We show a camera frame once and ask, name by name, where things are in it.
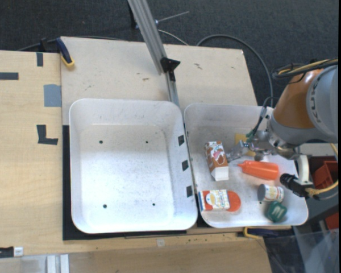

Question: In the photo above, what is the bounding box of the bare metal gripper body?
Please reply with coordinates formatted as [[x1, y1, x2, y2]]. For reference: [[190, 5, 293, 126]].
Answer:
[[246, 130, 300, 162]]

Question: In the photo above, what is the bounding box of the brown and white carton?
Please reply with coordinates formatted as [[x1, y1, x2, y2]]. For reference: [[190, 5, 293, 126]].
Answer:
[[204, 140, 230, 182]]

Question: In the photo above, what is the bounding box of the orange plastic bottle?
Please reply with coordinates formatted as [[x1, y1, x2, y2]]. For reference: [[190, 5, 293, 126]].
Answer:
[[237, 160, 280, 181]]

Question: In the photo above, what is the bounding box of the orange round biscuit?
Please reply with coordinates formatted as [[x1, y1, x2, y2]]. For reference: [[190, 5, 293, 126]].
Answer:
[[226, 190, 242, 213]]

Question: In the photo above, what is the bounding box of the small white can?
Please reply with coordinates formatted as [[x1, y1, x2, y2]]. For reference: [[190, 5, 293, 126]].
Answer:
[[257, 183, 285, 203]]

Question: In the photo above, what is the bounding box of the orange and white packet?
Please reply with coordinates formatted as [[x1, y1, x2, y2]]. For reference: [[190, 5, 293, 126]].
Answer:
[[198, 189, 231, 212]]

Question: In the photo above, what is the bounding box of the white plastic tray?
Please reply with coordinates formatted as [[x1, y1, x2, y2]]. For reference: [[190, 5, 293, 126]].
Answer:
[[183, 103, 310, 229], [69, 98, 199, 235]]

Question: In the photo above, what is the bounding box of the green cube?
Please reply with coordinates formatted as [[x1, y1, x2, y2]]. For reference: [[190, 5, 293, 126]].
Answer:
[[264, 200, 288, 223]]

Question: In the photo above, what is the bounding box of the black cylinder on white bracket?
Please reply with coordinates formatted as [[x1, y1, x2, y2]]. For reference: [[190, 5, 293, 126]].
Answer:
[[279, 154, 315, 200]]

